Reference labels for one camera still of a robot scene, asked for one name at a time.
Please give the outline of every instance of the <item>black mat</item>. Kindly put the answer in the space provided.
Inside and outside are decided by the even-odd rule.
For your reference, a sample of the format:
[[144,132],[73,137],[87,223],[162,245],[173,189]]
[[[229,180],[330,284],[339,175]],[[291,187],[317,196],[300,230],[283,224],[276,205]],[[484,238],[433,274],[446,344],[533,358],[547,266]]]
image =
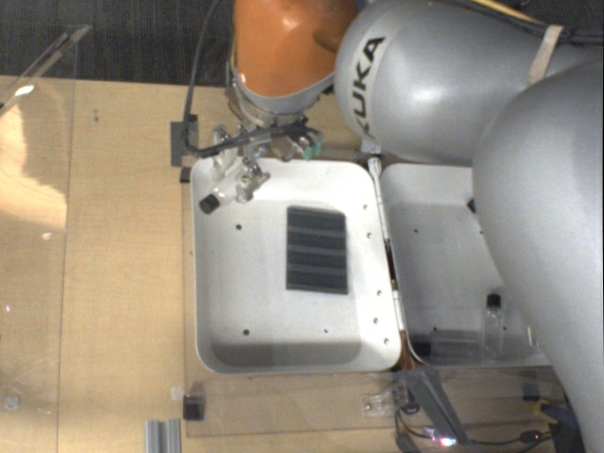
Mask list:
[[[526,0],[498,0],[519,7]],[[211,0],[0,0],[0,74],[18,75],[64,25],[91,24],[80,44],[78,76],[184,84]],[[603,0],[531,0],[523,11],[572,27],[602,27]],[[200,82],[221,84],[229,19],[210,30]]]

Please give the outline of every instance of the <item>black cap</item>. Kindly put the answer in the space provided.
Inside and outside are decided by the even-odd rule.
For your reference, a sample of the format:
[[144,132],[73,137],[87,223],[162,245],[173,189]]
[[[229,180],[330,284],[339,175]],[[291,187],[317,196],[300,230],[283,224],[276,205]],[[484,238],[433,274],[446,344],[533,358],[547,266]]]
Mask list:
[[199,208],[207,215],[215,211],[218,207],[220,207],[220,201],[218,201],[218,198],[213,194],[209,194],[199,202]]
[[499,295],[499,294],[488,294],[487,295],[487,308],[489,308],[489,309],[501,309],[501,295]]

